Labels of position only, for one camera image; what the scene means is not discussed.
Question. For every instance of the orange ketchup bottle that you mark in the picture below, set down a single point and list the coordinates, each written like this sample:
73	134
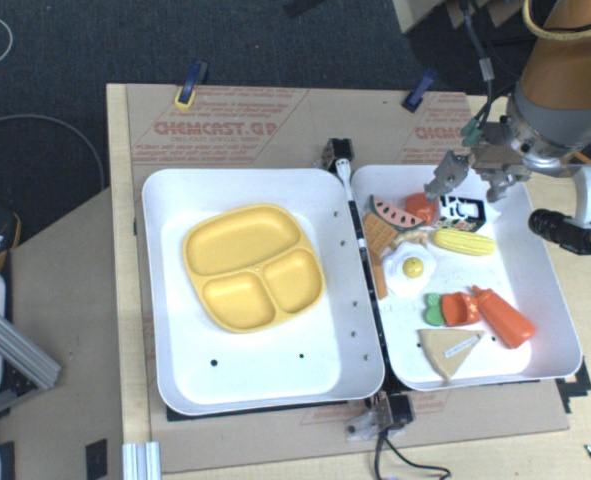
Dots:
505	318

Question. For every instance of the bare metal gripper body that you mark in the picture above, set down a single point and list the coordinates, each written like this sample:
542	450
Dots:
507	155

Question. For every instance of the brown cardboard board red print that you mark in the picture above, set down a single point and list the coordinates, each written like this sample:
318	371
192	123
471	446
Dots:
285	118

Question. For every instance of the white plastic tray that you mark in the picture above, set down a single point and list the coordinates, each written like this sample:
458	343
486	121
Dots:
500	368
255	368

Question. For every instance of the white fried egg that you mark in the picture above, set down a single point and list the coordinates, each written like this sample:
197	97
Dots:
409	269

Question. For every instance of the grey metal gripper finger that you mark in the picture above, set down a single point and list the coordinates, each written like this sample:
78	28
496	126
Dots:
501	187
445	174

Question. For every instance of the orange packet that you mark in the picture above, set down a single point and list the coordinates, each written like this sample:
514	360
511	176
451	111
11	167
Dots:
420	208

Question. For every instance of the watermelon slice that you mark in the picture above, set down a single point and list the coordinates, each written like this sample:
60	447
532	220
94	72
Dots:
392	214

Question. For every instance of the beige cheese wedge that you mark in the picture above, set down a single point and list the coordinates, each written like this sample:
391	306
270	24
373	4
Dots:
447	353

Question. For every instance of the thin black and white rod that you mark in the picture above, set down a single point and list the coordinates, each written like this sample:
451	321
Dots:
355	218

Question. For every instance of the yellow divided plate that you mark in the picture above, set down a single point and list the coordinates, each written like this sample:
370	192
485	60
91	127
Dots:
252	267

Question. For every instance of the brown waffle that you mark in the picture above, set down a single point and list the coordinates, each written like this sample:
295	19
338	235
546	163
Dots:
377	233

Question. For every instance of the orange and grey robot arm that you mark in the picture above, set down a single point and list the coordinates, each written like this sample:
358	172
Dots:
562	68

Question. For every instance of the black and white carton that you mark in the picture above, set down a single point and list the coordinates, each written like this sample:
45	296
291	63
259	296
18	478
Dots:
462	210

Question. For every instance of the yellow corn cob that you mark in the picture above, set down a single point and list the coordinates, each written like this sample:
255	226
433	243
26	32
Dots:
465	242

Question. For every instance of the black cylinder on white bracket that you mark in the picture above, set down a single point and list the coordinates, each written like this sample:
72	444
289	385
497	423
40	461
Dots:
570	218

